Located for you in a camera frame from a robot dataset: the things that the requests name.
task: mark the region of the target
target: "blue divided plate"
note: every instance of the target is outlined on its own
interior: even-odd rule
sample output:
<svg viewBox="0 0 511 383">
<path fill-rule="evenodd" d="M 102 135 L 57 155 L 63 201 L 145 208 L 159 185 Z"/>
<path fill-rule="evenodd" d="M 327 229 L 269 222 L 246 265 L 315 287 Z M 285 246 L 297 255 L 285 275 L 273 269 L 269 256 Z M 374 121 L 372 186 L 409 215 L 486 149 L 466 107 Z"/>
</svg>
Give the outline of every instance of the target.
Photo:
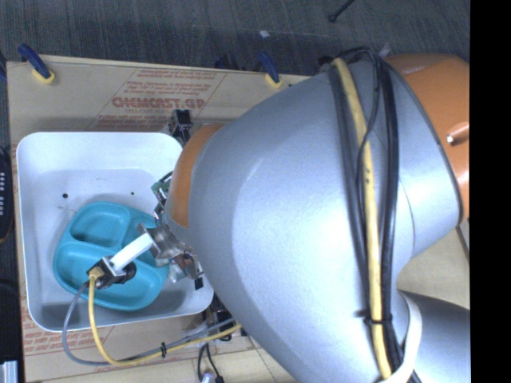
<svg viewBox="0 0 511 383">
<path fill-rule="evenodd" d="M 115 255 L 139 236 L 139 223 L 155 227 L 151 215 L 122 204 L 96 202 L 83 207 L 68 224 L 53 257 L 58 283 L 76 294 L 95 263 Z M 139 310 L 153 302 L 167 279 L 168 266 L 156 267 L 149 251 L 135 265 L 137 273 L 132 279 L 96 291 L 94 302 L 115 310 Z"/>
</svg>

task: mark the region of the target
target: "white plastic tray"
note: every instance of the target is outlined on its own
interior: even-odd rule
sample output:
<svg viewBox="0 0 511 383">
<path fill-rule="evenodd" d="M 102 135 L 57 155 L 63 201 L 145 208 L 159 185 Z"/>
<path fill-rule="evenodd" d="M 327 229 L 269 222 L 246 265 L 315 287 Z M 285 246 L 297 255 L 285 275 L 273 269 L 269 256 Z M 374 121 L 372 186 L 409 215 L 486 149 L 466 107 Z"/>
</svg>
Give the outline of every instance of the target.
<svg viewBox="0 0 511 383">
<path fill-rule="evenodd" d="M 163 133 L 38 132 L 16 151 L 18 197 L 29 312 L 43 329 L 62 331 L 73 295 L 53 276 L 53 255 L 73 215 L 94 201 L 121 203 L 147 213 L 156 206 L 151 186 L 172 171 L 180 144 Z M 167 281 L 156 300 L 142 310 L 97 307 L 97 324 L 196 314 L 211 302 L 213 289 L 195 290 L 192 280 Z M 89 327 L 81 300 L 70 329 Z"/>
</svg>

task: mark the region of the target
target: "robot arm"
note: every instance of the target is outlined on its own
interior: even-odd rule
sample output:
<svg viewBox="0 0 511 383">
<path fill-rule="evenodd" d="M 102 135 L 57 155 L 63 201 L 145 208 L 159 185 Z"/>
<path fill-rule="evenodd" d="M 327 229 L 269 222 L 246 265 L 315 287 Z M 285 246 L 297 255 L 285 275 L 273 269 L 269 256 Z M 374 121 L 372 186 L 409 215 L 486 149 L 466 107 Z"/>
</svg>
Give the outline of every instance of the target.
<svg viewBox="0 0 511 383">
<path fill-rule="evenodd" d="M 401 344 L 411 301 L 422 319 L 417 376 L 470 381 L 469 311 L 404 298 L 396 287 L 412 257 L 469 216 L 469 66 L 448 56 L 388 62 L 399 130 L 395 335 Z M 358 61 L 349 70 L 369 120 L 373 67 Z M 345 161 L 356 164 L 358 146 L 339 133 L 333 88 L 320 73 L 227 126 L 197 131 L 174 170 L 163 221 L 193 249 L 229 311 L 298 381 L 377 381 L 346 185 L 353 172 Z M 380 217 L 390 157 L 383 107 L 368 136 Z"/>
</svg>

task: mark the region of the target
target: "yellow clamp tip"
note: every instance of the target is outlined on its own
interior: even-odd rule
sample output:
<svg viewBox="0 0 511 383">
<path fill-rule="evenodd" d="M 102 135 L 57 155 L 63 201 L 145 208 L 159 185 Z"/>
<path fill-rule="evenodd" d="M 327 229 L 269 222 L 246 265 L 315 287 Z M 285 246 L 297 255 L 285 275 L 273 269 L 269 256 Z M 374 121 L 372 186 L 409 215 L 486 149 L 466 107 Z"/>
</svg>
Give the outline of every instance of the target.
<svg viewBox="0 0 511 383">
<path fill-rule="evenodd" d="M 266 79 L 266 82 L 268 84 L 270 84 L 273 88 L 280 88 L 280 86 L 282 85 L 282 78 L 279 79 L 279 82 L 275 82 L 273 81 L 273 78 L 270 77 L 270 74 L 267 73 L 264 78 Z"/>
<path fill-rule="evenodd" d="M 55 73 L 49 69 L 50 76 L 47 78 L 44 78 L 40 73 L 38 73 L 35 69 L 32 69 L 32 75 L 34 75 L 40 82 L 43 84 L 51 84 L 53 80 L 55 79 Z"/>
</svg>

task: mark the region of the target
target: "cable tie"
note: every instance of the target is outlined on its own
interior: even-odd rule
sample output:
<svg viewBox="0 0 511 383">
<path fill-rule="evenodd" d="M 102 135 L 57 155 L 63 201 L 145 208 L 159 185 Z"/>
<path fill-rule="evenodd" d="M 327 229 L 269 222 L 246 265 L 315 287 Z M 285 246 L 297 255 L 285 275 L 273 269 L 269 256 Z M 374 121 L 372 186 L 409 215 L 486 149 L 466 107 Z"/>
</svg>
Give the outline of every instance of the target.
<svg viewBox="0 0 511 383">
<path fill-rule="evenodd" d="M 389 325 L 392 323 L 392 314 L 390 314 L 390 316 L 388 318 L 385 318 L 385 319 L 380 319 L 380 320 L 376 320 L 376 319 L 371 319 L 370 317 L 365 317 L 364 318 L 364 323 L 368 326 L 371 326 L 371 325 Z"/>
<path fill-rule="evenodd" d="M 167 346 L 165 346 L 165 342 L 161 343 L 160 349 L 161 349 L 161 357 L 163 359 L 165 359 L 165 357 L 167 356 Z"/>
</svg>

